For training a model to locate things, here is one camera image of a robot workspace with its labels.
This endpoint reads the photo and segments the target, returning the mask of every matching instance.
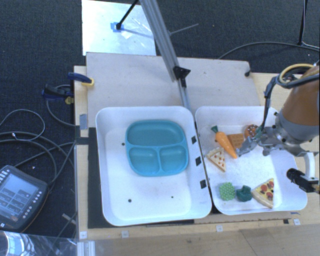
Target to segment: toy sink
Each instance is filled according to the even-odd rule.
[[[185,133],[172,121],[134,122],[126,131],[125,146],[129,164],[139,175],[175,175],[188,165]]]
[[[107,107],[95,122],[102,212],[110,224],[193,220],[210,213],[195,120],[188,109]]]

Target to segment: yellow clamp pad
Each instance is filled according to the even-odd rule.
[[[90,78],[91,79],[91,82],[89,83],[89,82],[82,82],[81,84],[83,85],[83,86],[87,86],[87,87],[92,87],[92,86],[94,86],[95,85],[95,80],[93,79],[93,78]]]

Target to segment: toy carrot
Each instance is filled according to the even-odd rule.
[[[223,147],[230,156],[236,159],[237,153],[232,147],[227,135],[223,131],[218,131],[217,126],[212,127],[211,130],[215,132],[215,140],[220,144],[220,146]]]

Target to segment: pepperoni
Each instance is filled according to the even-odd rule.
[[[261,186],[261,190],[262,190],[262,191],[267,191],[267,190],[268,190],[268,187],[263,184],[263,185]]]

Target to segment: blue plate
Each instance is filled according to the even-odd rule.
[[[175,175],[189,161],[184,131],[168,120],[143,120],[131,124],[125,134],[131,168],[142,176]]]

